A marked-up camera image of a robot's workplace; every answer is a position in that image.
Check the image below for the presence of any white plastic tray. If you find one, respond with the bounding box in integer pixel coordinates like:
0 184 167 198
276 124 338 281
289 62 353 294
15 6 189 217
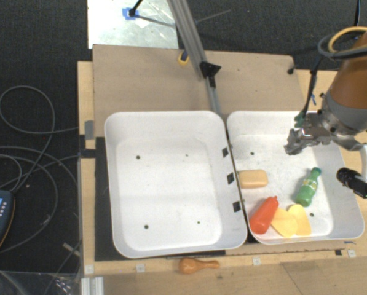
103 110 249 259
226 110 366 246

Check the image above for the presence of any green toy bottle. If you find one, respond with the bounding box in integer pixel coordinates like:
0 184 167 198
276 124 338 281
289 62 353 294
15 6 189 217
294 167 323 208

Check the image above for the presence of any brown toy chicken leg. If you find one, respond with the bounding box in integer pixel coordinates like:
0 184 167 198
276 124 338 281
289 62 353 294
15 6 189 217
178 257 221 275

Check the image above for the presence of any brown cardboard board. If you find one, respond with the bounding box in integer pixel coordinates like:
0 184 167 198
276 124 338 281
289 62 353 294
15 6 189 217
92 44 356 257

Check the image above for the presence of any yellow toy crisp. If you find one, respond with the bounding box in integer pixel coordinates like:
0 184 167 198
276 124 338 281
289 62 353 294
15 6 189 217
270 207 299 239
287 203 312 237

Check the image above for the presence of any red toy bottle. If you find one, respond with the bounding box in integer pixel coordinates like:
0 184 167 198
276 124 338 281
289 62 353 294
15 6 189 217
248 195 280 235

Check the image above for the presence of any black cylinder on white bracket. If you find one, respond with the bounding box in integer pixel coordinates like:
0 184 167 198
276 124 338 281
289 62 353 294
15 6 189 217
336 144 367 200

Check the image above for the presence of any beige toy bread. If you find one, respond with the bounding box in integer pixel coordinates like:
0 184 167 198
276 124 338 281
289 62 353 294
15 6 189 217
237 168 269 190

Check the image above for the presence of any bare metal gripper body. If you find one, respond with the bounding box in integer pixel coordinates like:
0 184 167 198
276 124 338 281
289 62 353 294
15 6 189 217
301 113 360 147

